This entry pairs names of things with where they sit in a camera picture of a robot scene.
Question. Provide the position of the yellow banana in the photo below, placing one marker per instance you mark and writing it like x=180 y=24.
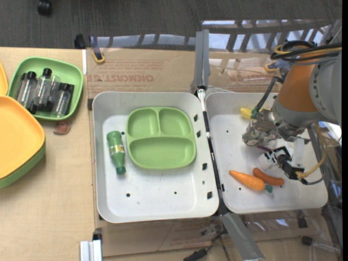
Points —
x=246 y=113

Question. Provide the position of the clear bottle with black cap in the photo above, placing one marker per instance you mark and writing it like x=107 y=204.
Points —
x=61 y=102
x=43 y=88
x=26 y=90

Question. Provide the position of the orange carrot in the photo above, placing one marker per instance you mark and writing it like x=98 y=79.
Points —
x=248 y=180

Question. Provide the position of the white plastic tray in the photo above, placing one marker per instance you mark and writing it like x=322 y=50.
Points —
x=152 y=194
x=239 y=154

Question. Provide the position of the green plastic bottle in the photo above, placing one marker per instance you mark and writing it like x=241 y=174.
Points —
x=117 y=152

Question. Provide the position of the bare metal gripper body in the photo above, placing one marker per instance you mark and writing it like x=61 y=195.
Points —
x=267 y=124

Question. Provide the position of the yellow plate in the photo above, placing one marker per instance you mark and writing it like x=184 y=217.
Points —
x=16 y=135
x=2 y=80

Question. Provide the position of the green square plate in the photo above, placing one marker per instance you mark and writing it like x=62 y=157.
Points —
x=68 y=72

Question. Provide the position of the brown cardboard board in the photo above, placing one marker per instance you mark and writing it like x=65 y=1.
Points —
x=174 y=69

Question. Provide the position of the orange sausage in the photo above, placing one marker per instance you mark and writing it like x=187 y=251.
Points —
x=267 y=179

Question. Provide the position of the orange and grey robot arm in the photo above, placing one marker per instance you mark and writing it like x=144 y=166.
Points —
x=299 y=91

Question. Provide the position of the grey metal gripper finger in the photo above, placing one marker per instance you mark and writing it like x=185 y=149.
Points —
x=249 y=138
x=269 y=140

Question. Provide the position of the green divided plate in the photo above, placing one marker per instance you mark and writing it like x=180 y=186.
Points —
x=161 y=151

